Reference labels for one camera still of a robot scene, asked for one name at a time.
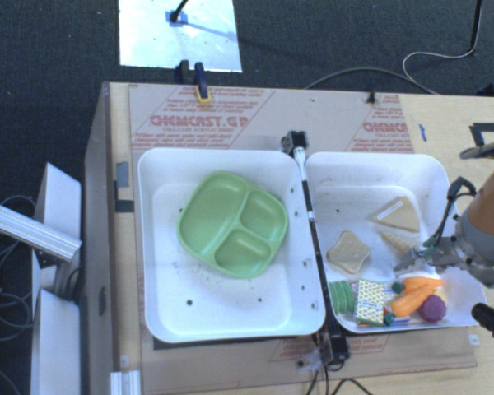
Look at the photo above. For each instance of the small beige toy wedge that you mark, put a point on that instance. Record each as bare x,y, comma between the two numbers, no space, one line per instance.
399,242

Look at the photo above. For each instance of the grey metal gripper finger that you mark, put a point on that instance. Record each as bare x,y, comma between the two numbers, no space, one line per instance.
420,254
404,264

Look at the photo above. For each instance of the orange toy carrot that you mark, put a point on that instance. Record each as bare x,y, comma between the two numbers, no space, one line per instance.
420,283
409,303

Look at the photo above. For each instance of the yellow patterned carton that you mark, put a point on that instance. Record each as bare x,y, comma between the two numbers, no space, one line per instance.
369,302

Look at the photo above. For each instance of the beige toy sandwich wedge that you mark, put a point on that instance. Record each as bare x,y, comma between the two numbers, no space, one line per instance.
401,216

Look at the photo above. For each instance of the black cylinder on white bracket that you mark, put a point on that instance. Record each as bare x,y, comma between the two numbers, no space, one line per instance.
489,317

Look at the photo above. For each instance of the white plastic tray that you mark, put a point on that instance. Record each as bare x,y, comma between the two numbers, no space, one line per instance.
354,196
214,303

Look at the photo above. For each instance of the beige toy bread slice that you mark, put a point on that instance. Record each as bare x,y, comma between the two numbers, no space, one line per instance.
348,252

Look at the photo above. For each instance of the brown cardboard board red print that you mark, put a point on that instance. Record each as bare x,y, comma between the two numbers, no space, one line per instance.
239,130

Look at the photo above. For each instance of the purple round toy food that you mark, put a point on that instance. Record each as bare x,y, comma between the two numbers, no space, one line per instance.
432,309

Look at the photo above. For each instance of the thin black and white rod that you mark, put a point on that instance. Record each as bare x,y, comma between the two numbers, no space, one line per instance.
310,216

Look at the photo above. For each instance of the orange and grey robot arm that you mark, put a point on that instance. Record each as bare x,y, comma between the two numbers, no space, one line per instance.
492,204

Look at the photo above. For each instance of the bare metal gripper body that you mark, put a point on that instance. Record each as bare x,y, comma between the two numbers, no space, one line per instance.
453,255

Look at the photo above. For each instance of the green toy pea pod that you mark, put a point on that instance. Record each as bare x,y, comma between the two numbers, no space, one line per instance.
342,296

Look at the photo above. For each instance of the green divided plate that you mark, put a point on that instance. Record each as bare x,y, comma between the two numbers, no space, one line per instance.
230,224

